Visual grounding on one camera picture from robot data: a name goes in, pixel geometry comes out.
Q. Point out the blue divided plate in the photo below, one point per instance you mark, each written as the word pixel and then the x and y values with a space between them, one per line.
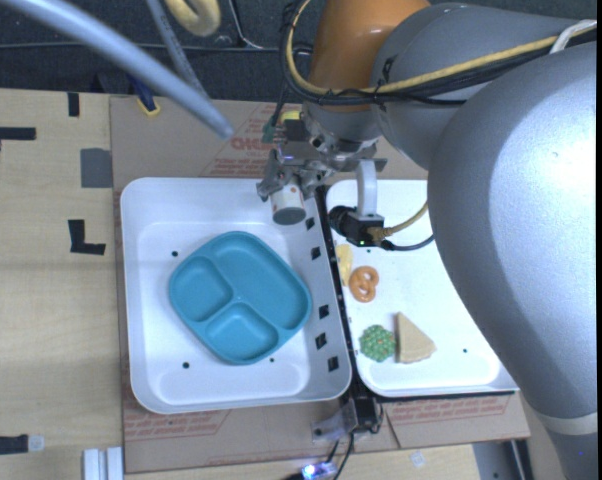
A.
pixel 241 298

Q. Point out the black cylinder on white bracket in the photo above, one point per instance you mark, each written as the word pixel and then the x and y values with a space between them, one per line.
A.
pixel 358 225

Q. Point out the orange pretzel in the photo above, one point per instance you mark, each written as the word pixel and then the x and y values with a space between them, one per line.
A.
pixel 365 293

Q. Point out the beige bread slice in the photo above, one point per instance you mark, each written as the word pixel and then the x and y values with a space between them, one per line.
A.
pixel 411 343

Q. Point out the brown cardboard board red print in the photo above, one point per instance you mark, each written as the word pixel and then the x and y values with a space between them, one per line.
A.
pixel 171 143

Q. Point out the white can with orange print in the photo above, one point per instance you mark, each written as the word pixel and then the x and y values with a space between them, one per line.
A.
pixel 288 207

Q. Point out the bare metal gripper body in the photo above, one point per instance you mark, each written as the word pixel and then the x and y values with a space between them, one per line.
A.
pixel 326 155

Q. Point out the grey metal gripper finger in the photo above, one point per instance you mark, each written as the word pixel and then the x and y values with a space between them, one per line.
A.
pixel 308 186
pixel 269 188

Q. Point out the yellow cheese piece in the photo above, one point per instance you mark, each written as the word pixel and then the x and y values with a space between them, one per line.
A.
pixel 345 260

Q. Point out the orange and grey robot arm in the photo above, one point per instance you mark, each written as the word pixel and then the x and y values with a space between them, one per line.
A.
pixel 511 178

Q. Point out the white plastic tray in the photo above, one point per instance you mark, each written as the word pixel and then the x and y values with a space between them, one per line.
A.
pixel 421 293
pixel 156 318

